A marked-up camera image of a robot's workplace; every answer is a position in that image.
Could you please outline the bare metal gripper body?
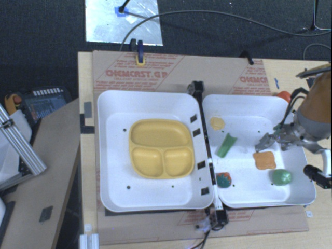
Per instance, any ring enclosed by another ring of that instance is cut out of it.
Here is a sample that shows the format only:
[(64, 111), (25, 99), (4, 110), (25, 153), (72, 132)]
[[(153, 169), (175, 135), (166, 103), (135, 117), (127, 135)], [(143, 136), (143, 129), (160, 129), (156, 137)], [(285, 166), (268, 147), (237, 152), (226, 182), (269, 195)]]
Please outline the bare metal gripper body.
[(301, 125), (278, 124), (274, 128), (272, 137), (281, 145), (281, 150), (286, 151), (293, 147), (303, 147), (309, 151), (319, 151), (318, 138), (309, 134)]

